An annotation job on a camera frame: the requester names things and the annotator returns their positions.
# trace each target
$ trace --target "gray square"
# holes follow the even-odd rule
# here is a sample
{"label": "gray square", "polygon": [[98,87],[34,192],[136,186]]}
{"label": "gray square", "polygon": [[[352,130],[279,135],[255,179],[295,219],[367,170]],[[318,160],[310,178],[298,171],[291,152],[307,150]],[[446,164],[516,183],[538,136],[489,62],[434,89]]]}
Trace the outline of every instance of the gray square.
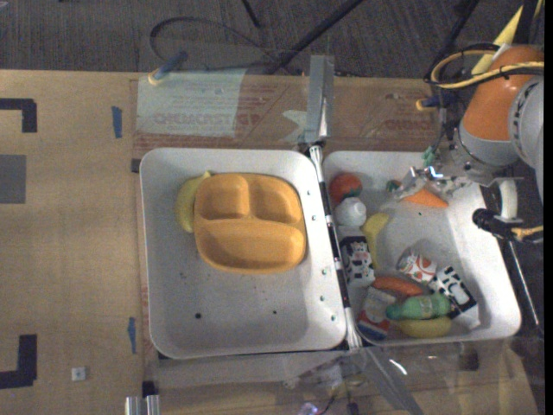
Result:
{"label": "gray square", "polygon": [[0,155],[0,204],[23,204],[27,156]]}

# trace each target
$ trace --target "dark floor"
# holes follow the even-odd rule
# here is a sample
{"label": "dark floor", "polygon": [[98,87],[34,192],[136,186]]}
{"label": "dark floor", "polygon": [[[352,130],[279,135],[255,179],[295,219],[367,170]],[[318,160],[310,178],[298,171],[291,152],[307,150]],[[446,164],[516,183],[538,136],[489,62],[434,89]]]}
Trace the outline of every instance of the dark floor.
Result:
{"label": "dark floor", "polygon": [[[238,57],[231,45],[290,50],[350,3],[353,11],[304,52],[333,54],[336,67],[346,73],[421,79],[460,21],[454,10],[460,1],[248,0],[260,22],[256,28],[241,0],[0,0],[8,3],[0,4],[0,68],[146,72],[190,42],[213,46],[233,65]],[[456,45],[493,41],[523,1],[480,0]],[[184,18],[162,29],[152,43],[154,26],[177,16]],[[531,43],[543,46],[543,32],[544,13],[531,27]],[[529,225],[543,223],[533,172],[524,165],[517,172],[524,176],[522,218]],[[544,410],[543,245],[517,245],[516,250],[525,274],[524,284],[512,269],[524,312],[518,345]],[[505,257],[514,266],[506,249]]]}

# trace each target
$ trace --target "orange plate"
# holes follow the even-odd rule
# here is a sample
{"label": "orange plate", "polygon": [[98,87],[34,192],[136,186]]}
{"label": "orange plate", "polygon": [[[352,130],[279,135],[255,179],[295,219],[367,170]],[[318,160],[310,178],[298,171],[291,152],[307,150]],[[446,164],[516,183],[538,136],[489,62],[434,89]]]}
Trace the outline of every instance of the orange plate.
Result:
{"label": "orange plate", "polygon": [[194,203],[194,234],[206,263],[242,274],[292,269],[307,245],[296,190],[280,178],[258,174],[204,180]]}

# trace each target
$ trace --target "orange object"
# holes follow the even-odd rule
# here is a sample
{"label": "orange object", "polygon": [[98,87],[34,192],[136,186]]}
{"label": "orange object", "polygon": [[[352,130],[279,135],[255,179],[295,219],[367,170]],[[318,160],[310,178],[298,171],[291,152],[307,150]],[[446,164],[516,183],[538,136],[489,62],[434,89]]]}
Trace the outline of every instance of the orange object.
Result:
{"label": "orange object", "polygon": [[381,291],[398,292],[407,297],[416,297],[424,293],[419,285],[398,277],[376,277],[371,286]]}
{"label": "orange object", "polygon": [[338,174],[330,182],[328,193],[335,205],[342,203],[345,198],[359,197],[363,185],[361,180],[355,174],[344,173]]}
{"label": "orange object", "polygon": [[[507,49],[490,66],[490,71],[525,61],[543,61],[544,54],[530,46]],[[520,88],[533,76],[510,75],[480,84],[463,116],[463,124],[474,137],[509,141],[509,110]]]}
{"label": "orange object", "polygon": [[217,174],[202,181],[194,235],[206,263],[242,274],[292,269],[307,246],[296,190],[280,178],[258,174]]}
{"label": "orange object", "polygon": [[446,201],[442,200],[438,195],[432,194],[426,188],[420,189],[413,195],[404,197],[404,200],[410,201],[411,203],[429,206],[431,208],[446,208],[447,206],[449,206]]}

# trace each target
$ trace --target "wooden table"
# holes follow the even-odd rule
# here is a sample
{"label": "wooden table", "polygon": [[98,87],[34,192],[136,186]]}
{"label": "wooden table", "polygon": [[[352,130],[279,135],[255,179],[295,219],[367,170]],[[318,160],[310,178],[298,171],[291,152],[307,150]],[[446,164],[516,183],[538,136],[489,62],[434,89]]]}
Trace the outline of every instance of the wooden table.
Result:
{"label": "wooden table", "polygon": [[[37,132],[22,133],[21,112],[0,110],[0,155],[26,159],[25,202],[0,204],[0,370],[17,369],[20,335],[36,335],[38,346],[32,386],[0,390],[1,413],[118,414],[127,396],[142,394],[142,247],[137,174],[130,170],[131,158],[145,151],[137,151],[135,137],[141,76],[0,71],[0,98],[32,99],[38,112]],[[295,83],[284,83],[293,93]],[[338,92],[349,87],[359,95],[349,105],[366,109],[424,93],[422,84],[405,80],[344,80],[337,86]],[[377,98],[367,99],[367,93]],[[122,112],[121,138],[114,133],[112,107]],[[386,110],[379,115],[382,123],[392,121],[391,127],[405,125],[401,118],[387,117]],[[347,140],[338,137],[336,146],[341,145]],[[417,147],[409,140],[397,146]],[[508,343],[479,348],[484,354],[502,353],[496,369],[460,371],[455,383],[418,387],[414,395],[420,406],[442,413],[439,400],[439,407],[451,413],[536,413],[528,380]],[[85,380],[72,381],[75,367],[86,368]],[[353,392],[363,410],[391,410],[369,385]],[[295,413],[299,401],[311,398],[324,405],[327,398],[320,388],[286,393],[280,384],[161,393],[164,415]]]}

